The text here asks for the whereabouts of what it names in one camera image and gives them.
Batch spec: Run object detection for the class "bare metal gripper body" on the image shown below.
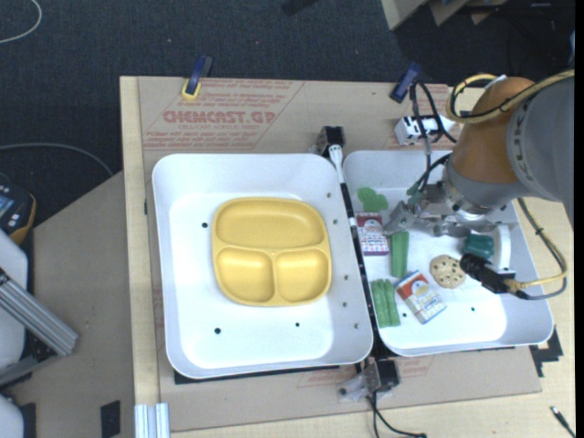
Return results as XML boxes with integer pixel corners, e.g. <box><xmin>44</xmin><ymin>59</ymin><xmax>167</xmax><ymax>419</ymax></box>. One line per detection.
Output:
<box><xmin>409</xmin><ymin>183</ymin><xmax>502</xmax><ymax>228</ymax></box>

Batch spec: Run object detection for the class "dark green pepper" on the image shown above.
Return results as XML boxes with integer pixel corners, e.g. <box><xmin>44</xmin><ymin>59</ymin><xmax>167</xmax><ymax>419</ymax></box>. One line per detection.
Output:
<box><xmin>464</xmin><ymin>232</ymin><xmax>496</xmax><ymax>261</ymax></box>

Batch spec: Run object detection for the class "light green broccoli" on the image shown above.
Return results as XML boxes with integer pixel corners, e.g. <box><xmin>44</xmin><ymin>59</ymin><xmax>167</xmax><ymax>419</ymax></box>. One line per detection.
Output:
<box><xmin>356</xmin><ymin>186</ymin><xmax>390</xmax><ymax>214</ymax></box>

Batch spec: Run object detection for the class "chocolate chip biscuit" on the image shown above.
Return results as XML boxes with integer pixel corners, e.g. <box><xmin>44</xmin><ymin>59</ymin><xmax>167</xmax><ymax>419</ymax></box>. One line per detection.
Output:
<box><xmin>429</xmin><ymin>254</ymin><xmax>468</xmax><ymax>291</ymax></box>

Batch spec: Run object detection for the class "thin black and white rod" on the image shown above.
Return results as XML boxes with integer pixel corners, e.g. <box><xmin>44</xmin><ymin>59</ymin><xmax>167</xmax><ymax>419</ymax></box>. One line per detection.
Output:
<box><xmin>328</xmin><ymin>145</ymin><xmax>381</xmax><ymax>365</ymax></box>

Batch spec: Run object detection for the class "red white and blue carton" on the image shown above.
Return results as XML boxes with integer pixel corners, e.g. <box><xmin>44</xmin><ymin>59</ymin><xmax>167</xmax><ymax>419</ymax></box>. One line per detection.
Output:
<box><xmin>394</xmin><ymin>269</ymin><xmax>448</xmax><ymax>326</ymax></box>

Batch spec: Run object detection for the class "small white box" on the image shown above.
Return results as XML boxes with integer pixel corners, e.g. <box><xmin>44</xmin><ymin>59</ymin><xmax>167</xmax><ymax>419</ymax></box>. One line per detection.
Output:
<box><xmin>393</xmin><ymin>113</ymin><xmax>458</xmax><ymax>148</ymax></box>

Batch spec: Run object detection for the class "green asparagus bunch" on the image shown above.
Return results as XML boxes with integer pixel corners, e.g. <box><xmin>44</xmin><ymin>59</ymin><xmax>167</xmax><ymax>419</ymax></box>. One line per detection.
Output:
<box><xmin>370</xmin><ymin>278</ymin><xmax>402</xmax><ymax>329</ymax></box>

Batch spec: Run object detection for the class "white plastic tray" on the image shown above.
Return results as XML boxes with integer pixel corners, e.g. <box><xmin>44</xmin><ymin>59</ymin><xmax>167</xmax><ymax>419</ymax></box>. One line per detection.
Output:
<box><xmin>341</xmin><ymin>149</ymin><xmax>555</xmax><ymax>358</ymax></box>
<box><xmin>151</xmin><ymin>152</ymin><xmax>375</xmax><ymax>380</ymax></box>

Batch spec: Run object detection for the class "yellow divided plate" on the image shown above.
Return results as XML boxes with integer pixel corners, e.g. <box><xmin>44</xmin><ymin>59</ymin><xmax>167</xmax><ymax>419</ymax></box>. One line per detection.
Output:
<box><xmin>211</xmin><ymin>197</ymin><xmax>333</xmax><ymax>308</ymax></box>

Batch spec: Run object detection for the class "brown cardboard board red print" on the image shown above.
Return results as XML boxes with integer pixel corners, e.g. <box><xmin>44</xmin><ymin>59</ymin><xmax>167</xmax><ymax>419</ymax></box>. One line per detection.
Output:
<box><xmin>136</xmin><ymin>76</ymin><xmax>544</xmax><ymax>433</ymax></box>

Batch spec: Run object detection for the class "black block with thin wires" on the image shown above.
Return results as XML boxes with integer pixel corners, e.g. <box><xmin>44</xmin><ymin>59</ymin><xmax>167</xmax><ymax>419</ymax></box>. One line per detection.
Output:
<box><xmin>338</xmin><ymin>357</ymin><xmax>402</xmax><ymax>402</ymax></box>
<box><xmin>314</xmin><ymin>125</ymin><xmax>346</xmax><ymax>155</ymax></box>

